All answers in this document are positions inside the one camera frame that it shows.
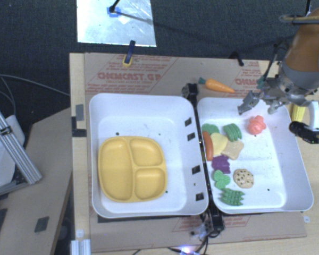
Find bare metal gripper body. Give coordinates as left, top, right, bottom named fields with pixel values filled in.
left=260, top=76, right=319, bottom=109

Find chocolate chip biscuit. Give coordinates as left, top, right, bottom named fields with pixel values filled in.
left=232, top=168, right=255, bottom=189

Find white plastic tray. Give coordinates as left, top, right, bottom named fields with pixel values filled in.
left=196, top=97, right=315, bottom=215
left=89, top=92, right=209, bottom=219

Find orange sausage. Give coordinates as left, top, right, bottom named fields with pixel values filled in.
left=202, top=131, right=214, bottom=162

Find pink toy shrimp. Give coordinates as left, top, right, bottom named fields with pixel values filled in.
left=247, top=115, right=267, bottom=136

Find orange carrot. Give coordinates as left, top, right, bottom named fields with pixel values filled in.
left=198, top=76, right=236, bottom=94

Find green broccoli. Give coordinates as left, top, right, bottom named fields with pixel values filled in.
left=212, top=169, right=231, bottom=190

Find yellow heart-shaped toy food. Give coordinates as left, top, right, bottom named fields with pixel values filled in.
left=210, top=132, right=229, bottom=157

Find yellow divided plate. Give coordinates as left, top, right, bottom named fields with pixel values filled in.
left=97, top=135, right=168, bottom=203

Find brown cardboard board red print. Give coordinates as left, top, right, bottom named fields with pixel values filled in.
left=83, top=52, right=308, bottom=250

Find purple grapes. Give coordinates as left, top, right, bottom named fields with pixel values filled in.
left=211, top=155, right=231, bottom=175

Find tan bread slice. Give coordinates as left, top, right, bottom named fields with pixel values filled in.
left=221, top=140, right=245, bottom=161

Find green pea pods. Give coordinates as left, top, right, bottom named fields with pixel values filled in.
left=223, top=123, right=243, bottom=141
left=219, top=188, right=246, bottom=207

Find yellow corn cob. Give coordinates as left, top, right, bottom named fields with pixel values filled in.
left=292, top=104, right=307, bottom=122

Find green lettuce leaf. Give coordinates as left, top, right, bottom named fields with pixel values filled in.
left=201, top=123, right=220, bottom=136

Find black cylinder on white bracket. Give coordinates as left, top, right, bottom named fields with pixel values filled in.
left=289, top=100, right=319, bottom=145

